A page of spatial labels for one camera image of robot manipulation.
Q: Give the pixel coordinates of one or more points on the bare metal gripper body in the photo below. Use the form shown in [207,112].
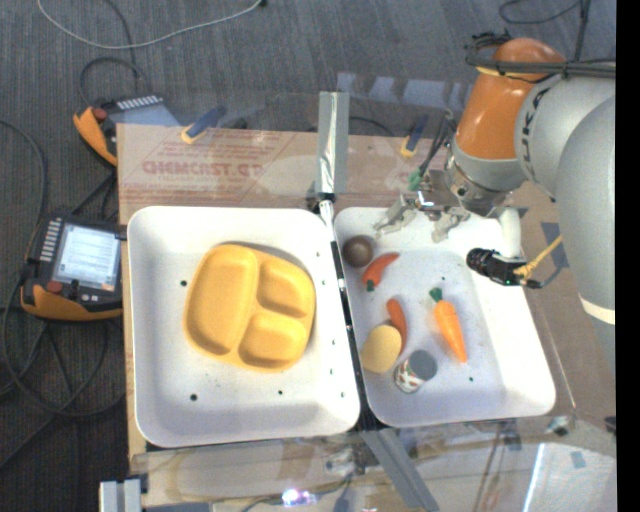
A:
[447,197]

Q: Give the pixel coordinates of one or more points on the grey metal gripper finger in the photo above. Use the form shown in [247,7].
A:
[449,224]
[397,216]

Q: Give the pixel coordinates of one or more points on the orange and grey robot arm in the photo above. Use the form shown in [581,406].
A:
[575,150]

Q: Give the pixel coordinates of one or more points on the brown ball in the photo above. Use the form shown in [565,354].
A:
[358,251]

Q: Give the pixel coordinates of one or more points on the red chili pepper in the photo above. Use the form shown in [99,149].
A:
[379,267]

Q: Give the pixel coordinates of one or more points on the orange sausage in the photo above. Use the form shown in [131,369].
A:
[397,315]

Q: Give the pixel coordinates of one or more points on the orange carrot green top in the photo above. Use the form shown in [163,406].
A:
[450,325]

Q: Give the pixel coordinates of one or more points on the small can grey lid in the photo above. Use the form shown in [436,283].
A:
[417,372]

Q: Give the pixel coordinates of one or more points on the white plastic tray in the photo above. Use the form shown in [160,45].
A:
[505,380]
[165,350]

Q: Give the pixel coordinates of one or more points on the yellow divided plate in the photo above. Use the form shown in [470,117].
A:
[240,300]

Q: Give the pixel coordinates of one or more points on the brown cardboard board red print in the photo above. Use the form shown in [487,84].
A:
[210,165]

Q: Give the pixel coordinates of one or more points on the black cylinder on white bracket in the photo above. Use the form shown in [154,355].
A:
[495,265]

